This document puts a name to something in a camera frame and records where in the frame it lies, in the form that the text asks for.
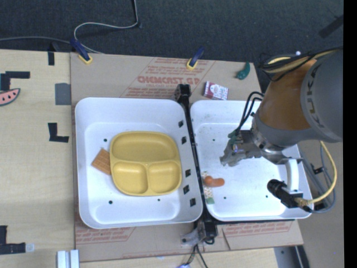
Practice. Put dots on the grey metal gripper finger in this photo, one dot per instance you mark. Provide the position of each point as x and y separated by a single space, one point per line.
232 144
229 158

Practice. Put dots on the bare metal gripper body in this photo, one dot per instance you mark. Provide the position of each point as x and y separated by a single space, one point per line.
251 147

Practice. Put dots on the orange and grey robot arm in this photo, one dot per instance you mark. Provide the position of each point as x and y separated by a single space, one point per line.
281 107

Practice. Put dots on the orange toy sausage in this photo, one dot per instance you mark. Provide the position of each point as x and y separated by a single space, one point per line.
214 181

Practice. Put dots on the white plastic tray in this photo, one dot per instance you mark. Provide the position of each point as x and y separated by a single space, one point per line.
134 211
251 188

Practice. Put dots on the patterned flat packet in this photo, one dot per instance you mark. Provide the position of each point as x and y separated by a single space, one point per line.
207 193

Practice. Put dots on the red and white carton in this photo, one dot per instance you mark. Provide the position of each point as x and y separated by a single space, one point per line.
215 90

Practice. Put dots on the green toy pepper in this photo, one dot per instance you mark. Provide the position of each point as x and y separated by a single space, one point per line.
242 73

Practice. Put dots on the yellow divided plate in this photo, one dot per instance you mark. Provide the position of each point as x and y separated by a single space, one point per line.
145 160

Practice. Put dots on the orange square biscuit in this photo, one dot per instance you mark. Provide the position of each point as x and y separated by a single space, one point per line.
101 160

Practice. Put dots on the brown cardboard board red print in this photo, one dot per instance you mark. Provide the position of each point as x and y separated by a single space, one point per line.
117 77

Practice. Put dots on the pink watermelon slice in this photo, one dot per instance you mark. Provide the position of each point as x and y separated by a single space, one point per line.
8 96

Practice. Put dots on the black cylinder on white bracket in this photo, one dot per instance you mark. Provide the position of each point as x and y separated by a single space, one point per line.
282 192

